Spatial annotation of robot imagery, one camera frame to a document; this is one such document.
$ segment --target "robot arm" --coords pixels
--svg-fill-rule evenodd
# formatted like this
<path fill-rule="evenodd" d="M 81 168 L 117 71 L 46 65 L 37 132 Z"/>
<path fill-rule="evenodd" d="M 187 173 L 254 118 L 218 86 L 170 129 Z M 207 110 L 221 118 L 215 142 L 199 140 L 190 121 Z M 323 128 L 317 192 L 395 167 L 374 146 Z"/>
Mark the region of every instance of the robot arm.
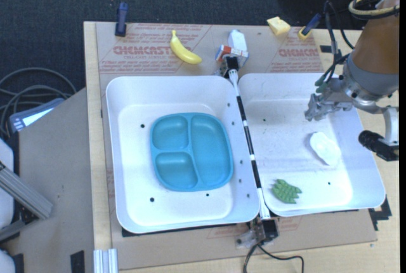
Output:
<path fill-rule="evenodd" d="M 353 106 L 382 114 L 385 137 L 364 131 L 359 141 L 387 161 L 398 160 L 398 107 L 380 107 L 376 102 L 399 89 L 400 0 L 379 0 L 377 9 L 372 11 L 358 10 L 362 1 L 352 1 L 348 9 L 354 17 L 368 22 L 349 55 L 337 59 L 333 51 L 333 70 L 328 78 L 326 73 L 316 82 L 318 88 L 310 97 L 305 118 L 318 121 L 328 113 L 350 110 Z M 339 63 L 344 65 L 343 73 L 332 77 Z"/>

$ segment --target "black cable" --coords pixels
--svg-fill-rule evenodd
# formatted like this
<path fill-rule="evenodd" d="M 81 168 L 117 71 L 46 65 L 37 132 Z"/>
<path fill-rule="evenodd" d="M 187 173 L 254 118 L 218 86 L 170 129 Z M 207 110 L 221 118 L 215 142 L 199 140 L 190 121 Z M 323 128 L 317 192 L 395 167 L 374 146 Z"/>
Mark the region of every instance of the black cable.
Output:
<path fill-rule="evenodd" d="M 301 260 L 301 273 L 305 272 L 305 261 L 302 256 L 295 255 L 295 256 L 290 256 L 290 257 L 278 257 L 275 255 L 272 255 L 271 253 L 267 252 L 263 247 L 262 247 L 262 241 L 259 242 L 258 244 L 255 244 L 248 252 L 246 259 L 244 261 L 244 266 L 243 266 L 243 273 L 247 273 L 247 266 L 248 266 L 248 261 L 251 258 L 252 254 L 254 253 L 255 249 L 258 247 L 261 251 L 263 251 L 265 254 L 268 256 L 276 259 L 276 260 L 294 260 L 294 259 L 300 259 Z"/>
<path fill-rule="evenodd" d="M 75 86 L 63 75 L 60 73 L 50 70 L 47 68 L 42 68 L 42 67 L 29 67 L 29 68 L 23 68 L 16 70 L 6 76 L 4 76 L 2 79 L 0 79 L 0 86 L 4 84 L 7 80 L 11 79 L 12 77 L 21 74 L 23 72 L 46 72 L 48 74 L 52 74 L 53 76 L 56 76 L 57 78 L 61 79 L 64 81 L 68 86 L 69 89 L 72 90 L 72 93 L 65 93 L 62 92 L 58 89 L 52 88 L 47 85 L 43 84 L 37 84 L 34 86 L 30 86 L 28 88 L 25 88 L 21 92 L 14 92 L 10 91 L 7 89 L 0 88 L 0 94 L 4 94 L 6 96 L 11 97 L 11 99 L 6 103 L 6 105 L 0 106 L 1 114 L 0 114 L 0 137 L 1 138 L 7 138 L 10 137 L 10 133 L 7 128 L 7 123 L 6 123 L 6 117 L 8 113 L 15 114 L 17 113 L 17 109 L 19 106 L 33 106 L 33 105 L 42 105 L 44 104 L 44 98 L 49 98 L 49 97 L 62 97 L 63 99 L 68 99 L 72 94 L 76 93 Z M 41 93 L 32 93 L 33 91 L 42 91 Z"/>
<path fill-rule="evenodd" d="M 54 93 L 56 93 L 57 95 L 60 95 L 61 97 L 63 97 L 64 99 L 68 99 L 68 96 L 64 93 L 62 93 L 61 91 L 45 86 L 45 85 L 35 85 L 35 86 L 31 86 L 28 88 L 25 88 L 23 91 L 17 93 L 16 95 L 14 95 L 14 97 L 5 105 L 3 113 L 1 114 L 1 118 L 0 118 L 0 133 L 2 134 L 2 137 L 7 136 L 10 137 L 10 134 L 7 132 L 7 130 L 5 129 L 5 120 L 6 120 L 6 114 L 8 109 L 11 107 L 11 105 L 13 105 L 13 103 L 16 102 L 16 100 L 18 100 L 22 95 L 24 95 L 27 92 L 30 92 L 32 90 L 48 90 L 48 91 L 52 91 Z"/>
<path fill-rule="evenodd" d="M 328 79 L 326 80 L 326 83 L 328 83 L 331 80 L 332 75 L 333 75 L 334 71 L 336 70 L 336 61 L 337 61 L 337 41 L 336 41 L 336 38 L 334 37 L 334 32 L 333 32 L 333 29 L 331 26 L 330 13 L 327 10 L 328 6 L 331 6 L 330 1 L 326 1 L 324 3 L 323 13 L 324 13 L 324 17 L 325 17 L 325 24 L 327 26 L 327 30 L 330 35 L 331 51 L 333 54 L 333 63 L 332 63 L 332 66 L 330 67 L 330 75 L 329 75 Z"/>
<path fill-rule="evenodd" d="M 17 75 L 17 74 L 20 74 L 20 73 L 23 73 L 23 72 L 29 72 L 29 71 L 47 72 L 47 73 L 50 73 L 50 74 L 52 74 L 52 75 L 54 75 L 54 76 L 56 76 L 56 77 L 59 77 L 60 79 L 62 79 L 63 81 L 65 81 L 65 82 L 69 85 L 69 87 L 70 87 L 70 89 L 72 90 L 73 93 L 76 93 L 76 88 L 75 88 L 75 86 L 74 86 L 65 76 L 63 76 L 62 74 L 58 73 L 57 71 L 50 70 L 50 69 L 43 68 L 43 67 L 27 67 L 27 68 L 23 68 L 23 69 L 16 70 L 16 71 L 14 71 L 14 72 L 8 74 L 7 76 L 3 77 L 3 78 L 0 80 L 0 86 L 1 86 L 5 81 L 7 81 L 9 78 L 11 78 L 11 77 L 13 77 L 13 76 L 15 76 L 15 75 Z M 6 90 L 6 89 L 2 89 L 2 88 L 0 88 L 0 92 L 1 92 L 1 93 L 4 93 L 5 95 L 9 95 L 9 96 L 14 96 L 14 95 L 16 95 L 15 92 L 12 92 L 12 91 Z M 43 95 L 31 95 L 31 97 L 43 97 Z"/>
<path fill-rule="evenodd" d="M 338 12 L 336 11 L 336 9 L 335 9 L 333 3 L 332 3 L 331 1 L 326 1 L 325 4 L 324 4 L 324 10 L 325 10 L 325 11 L 327 10 L 327 7 L 328 7 L 328 6 L 330 7 L 330 9 L 332 10 L 332 12 L 333 12 L 334 15 L 336 16 L 336 22 L 337 22 L 338 29 L 340 30 L 340 33 L 341 33 L 341 35 L 342 35 L 342 37 L 343 37 L 345 43 L 353 50 L 353 49 L 354 49 L 354 46 L 350 43 L 350 41 L 348 40 L 346 34 L 344 33 L 343 27 L 341 26 L 340 17 L 339 17 L 339 15 L 338 15 Z"/>
<path fill-rule="evenodd" d="M 336 65 L 338 64 L 342 64 L 348 57 L 350 54 L 347 54 L 341 58 L 338 58 L 337 60 L 335 60 L 333 62 L 333 64 L 324 72 L 324 76 L 327 77 L 327 75 L 330 73 L 329 78 L 326 80 L 326 82 L 329 82 L 332 75 L 334 74 L 334 70 L 336 69 Z"/>

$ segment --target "white object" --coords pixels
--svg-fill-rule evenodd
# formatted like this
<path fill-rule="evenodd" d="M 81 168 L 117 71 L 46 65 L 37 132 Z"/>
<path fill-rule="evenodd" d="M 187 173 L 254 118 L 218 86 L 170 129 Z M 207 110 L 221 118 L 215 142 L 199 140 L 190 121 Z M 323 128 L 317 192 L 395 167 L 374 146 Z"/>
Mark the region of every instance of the white object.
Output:
<path fill-rule="evenodd" d="M 316 132 L 311 135 L 310 146 L 326 164 L 335 166 L 339 162 L 341 157 L 339 147 L 323 132 Z"/>
<path fill-rule="evenodd" d="M 94 250 L 93 252 L 94 273 L 118 273 L 119 260 L 117 250 L 110 248 L 107 251 Z"/>
<path fill-rule="evenodd" d="M 13 150 L 0 139 L 0 160 L 11 171 L 14 171 Z M 0 188 L 0 229 L 7 227 L 14 214 L 14 199 L 5 190 Z"/>
<path fill-rule="evenodd" d="M 376 208 L 385 189 L 372 153 L 358 142 L 355 109 L 305 119 L 320 74 L 246 74 L 239 81 L 267 207 L 279 216 Z M 118 77 L 106 90 L 117 217 L 138 234 L 248 222 L 259 212 L 244 127 L 235 90 L 218 76 Z M 160 116 L 205 112 L 228 133 L 234 176 L 207 192 L 173 192 L 155 176 L 149 129 Z M 308 138 L 325 132 L 341 150 L 335 166 L 315 159 Z M 271 192 L 276 179 L 302 190 L 296 204 Z"/>
<path fill-rule="evenodd" d="M 13 259 L 4 251 L 0 250 L 0 270 L 1 273 L 15 273 L 15 264 Z"/>
<path fill-rule="evenodd" d="M 126 230 L 162 230 L 248 222 L 259 211 L 239 107 L 232 84 L 218 76 L 118 77 L 106 89 L 117 218 Z M 150 129 L 161 116 L 216 116 L 230 139 L 234 174 L 209 191 L 176 192 L 155 175 Z"/>
<path fill-rule="evenodd" d="M 240 51 L 247 51 L 246 37 L 238 29 L 233 29 L 228 35 L 229 47 L 237 48 Z"/>
<path fill-rule="evenodd" d="M 305 119 L 320 74 L 246 74 L 239 81 L 265 203 L 280 216 L 376 208 L 385 189 L 372 152 L 358 142 L 363 127 L 356 109 Z M 324 132 L 339 147 L 335 166 L 318 160 L 309 136 Z M 271 192 L 276 179 L 299 187 L 296 204 Z"/>

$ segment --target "toy banana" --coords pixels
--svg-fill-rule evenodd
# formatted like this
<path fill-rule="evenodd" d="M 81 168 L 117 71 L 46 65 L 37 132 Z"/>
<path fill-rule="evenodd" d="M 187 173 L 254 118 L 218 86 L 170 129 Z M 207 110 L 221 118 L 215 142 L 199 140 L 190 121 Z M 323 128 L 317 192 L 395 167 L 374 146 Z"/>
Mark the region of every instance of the toy banana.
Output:
<path fill-rule="evenodd" d="M 176 36 L 176 30 L 172 30 L 171 50 L 178 58 L 187 63 L 198 64 L 202 61 L 200 56 L 187 50 L 182 45 L 182 42 L 179 40 L 178 36 Z"/>

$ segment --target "cable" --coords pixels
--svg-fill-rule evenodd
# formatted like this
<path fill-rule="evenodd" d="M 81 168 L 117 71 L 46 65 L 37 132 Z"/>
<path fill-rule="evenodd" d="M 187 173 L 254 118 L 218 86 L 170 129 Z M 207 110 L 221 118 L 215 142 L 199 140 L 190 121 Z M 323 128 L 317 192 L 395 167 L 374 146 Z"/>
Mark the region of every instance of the cable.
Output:
<path fill-rule="evenodd" d="M 42 72 L 50 73 L 50 74 L 52 74 L 52 75 L 54 75 L 54 76 L 56 76 L 56 77 L 59 77 L 60 79 L 62 79 L 63 81 L 65 81 L 65 82 L 70 86 L 70 89 L 73 91 L 73 93 L 76 93 L 76 88 L 75 88 L 75 86 L 74 86 L 65 76 L 61 75 L 61 74 L 58 73 L 57 71 L 50 70 L 50 69 L 43 68 L 43 67 L 27 67 L 27 68 L 24 68 L 24 69 L 16 70 L 16 71 L 14 71 L 14 72 L 8 74 L 7 76 L 3 77 L 3 78 L 0 80 L 0 86 L 1 86 L 6 80 L 8 80 L 9 78 L 11 78 L 11 77 L 13 77 L 13 76 L 15 76 L 15 75 L 17 75 L 17 74 L 20 74 L 20 73 L 23 73 L 23 72 L 28 72 L 28 71 L 39 71 L 39 72 L 42 71 Z M 1 92 L 1 93 L 4 93 L 5 95 L 9 95 L 9 96 L 14 96 L 14 95 L 16 94 L 16 93 L 14 93 L 14 92 L 12 92 L 12 91 L 5 90 L 5 89 L 2 89 L 2 88 L 0 88 L 0 92 Z M 32 95 L 32 97 L 43 97 L 43 95 L 41 95 L 41 96 Z"/>
<path fill-rule="evenodd" d="M 252 254 L 254 253 L 254 251 L 255 251 L 255 249 L 258 247 L 261 251 L 263 251 L 265 254 L 267 254 L 268 256 L 270 256 L 270 257 L 272 257 L 272 258 L 274 258 L 274 259 L 276 259 L 276 260 L 294 260 L 294 259 L 300 259 L 301 260 L 301 273 L 304 273 L 305 272 L 305 261 L 304 261 L 304 259 L 303 259 L 303 257 L 302 256 L 299 256 L 299 255 L 295 255 L 295 256 L 290 256 L 290 257 L 278 257 L 278 256 L 275 256 L 275 255 L 272 255 L 271 253 L 269 253 L 269 252 L 267 252 L 263 247 L 262 247 L 262 241 L 261 242 L 259 242 L 258 244 L 255 244 L 250 250 L 249 250 L 249 252 L 248 252 L 248 254 L 247 254 L 247 256 L 246 256 L 246 259 L 245 259 L 245 261 L 244 261 L 244 266 L 243 266 L 243 272 L 244 273 L 247 273 L 247 266 L 248 266 L 248 261 L 249 261 L 249 259 L 251 258 L 251 256 L 252 256 Z"/>
<path fill-rule="evenodd" d="M 65 93 L 62 92 L 58 89 L 52 88 L 48 85 L 43 85 L 43 84 L 36 84 L 33 86 L 29 86 L 28 88 L 25 88 L 24 90 L 20 92 L 14 92 L 10 91 L 7 89 L 0 88 L 0 93 L 9 96 L 10 100 L 5 105 L 0 106 L 0 138 L 8 138 L 10 137 L 9 130 L 7 128 L 7 115 L 15 114 L 17 113 L 18 107 L 19 106 L 38 106 L 38 105 L 43 105 L 44 101 L 49 98 L 56 98 L 56 97 L 62 97 L 63 99 L 68 99 L 72 94 L 76 93 L 75 86 L 63 75 L 60 73 L 42 68 L 42 67 L 29 67 L 29 68 L 24 68 L 24 69 L 19 69 L 16 70 L 6 76 L 4 76 L 2 79 L 0 79 L 0 86 L 4 84 L 7 80 L 10 78 L 21 74 L 23 72 L 46 72 L 48 74 L 52 74 L 53 76 L 56 76 L 57 78 L 61 79 L 67 85 L 69 86 L 69 89 L 72 90 L 72 93 Z"/>
<path fill-rule="evenodd" d="M 345 60 L 347 60 L 347 58 L 349 57 L 350 54 L 347 54 L 341 58 L 338 58 L 337 60 L 335 60 L 333 62 L 333 64 L 327 69 L 327 71 L 324 72 L 324 75 L 327 76 L 328 73 L 330 73 L 329 78 L 327 79 L 327 82 L 330 81 L 332 75 L 334 74 L 334 71 L 336 69 L 336 65 L 338 64 L 342 64 Z"/>
<path fill-rule="evenodd" d="M 330 1 L 326 1 L 324 3 L 324 15 L 325 15 L 325 24 L 327 26 L 327 30 L 329 31 L 329 35 L 330 35 L 330 40 L 331 40 L 331 53 L 333 54 L 333 63 L 332 66 L 330 67 L 330 75 L 326 80 L 326 84 L 331 80 L 332 75 L 334 73 L 334 71 L 336 70 L 336 62 L 337 62 L 337 58 L 338 58 L 338 47 L 337 47 L 337 41 L 336 38 L 334 37 L 334 32 L 332 30 L 332 26 L 331 26 L 331 22 L 330 22 L 330 13 L 327 11 L 327 7 L 330 6 L 330 8 L 332 8 L 332 10 L 334 11 L 334 7 L 332 7 L 332 3 Z"/>
<path fill-rule="evenodd" d="M 359 10 L 359 4 L 361 2 L 366 2 L 370 0 L 352 0 L 352 2 L 348 5 L 348 11 L 357 19 L 361 20 L 371 20 L 371 19 L 380 19 L 385 18 L 388 16 L 395 15 L 397 16 L 400 12 L 400 5 L 397 4 L 394 7 L 390 8 L 382 8 L 382 9 L 375 9 L 375 10 Z"/>
<path fill-rule="evenodd" d="M 324 3 L 324 10 L 325 10 L 325 11 L 327 10 L 327 7 L 330 7 L 330 9 L 333 11 L 334 15 L 336 16 L 336 21 L 337 21 L 338 29 L 340 30 L 340 33 L 341 33 L 341 35 L 342 35 L 342 37 L 343 37 L 345 43 L 353 50 L 353 49 L 354 49 L 354 46 L 350 43 L 350 41 L 348 40 L 346 34 L 344 33 L 344 30 L 343 30 L 343 28 L 342 28 L 342 26 L 341 26 L 340 17 L 339 17 L 339 15 L 338 15 L 338 13 L 337 13 L 337 11 L 336 11 L 336 9 L 335 9 L 333 3 L 332 3 L 331 1 L 326 1 L 326 2 Z"/>

